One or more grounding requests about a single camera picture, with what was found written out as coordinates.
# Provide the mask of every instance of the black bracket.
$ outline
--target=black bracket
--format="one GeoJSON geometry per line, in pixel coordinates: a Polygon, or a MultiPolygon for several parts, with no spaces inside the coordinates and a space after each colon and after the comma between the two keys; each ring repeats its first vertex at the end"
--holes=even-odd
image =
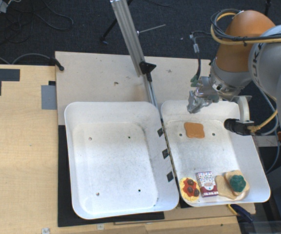
{"type": "Polygon", "coordinates": [[[157,65],[154,65],[154,64],[151,64],[151,63],[148,63],[148,62],[145,62],[145,61],[141,61],[140,62],[140,70],[142,72],[143,75],[147,75],[147,80],[148,81],[152,81],[152,78],[151,78],[151,71],[153,71],[155,69],[157,65]]]}

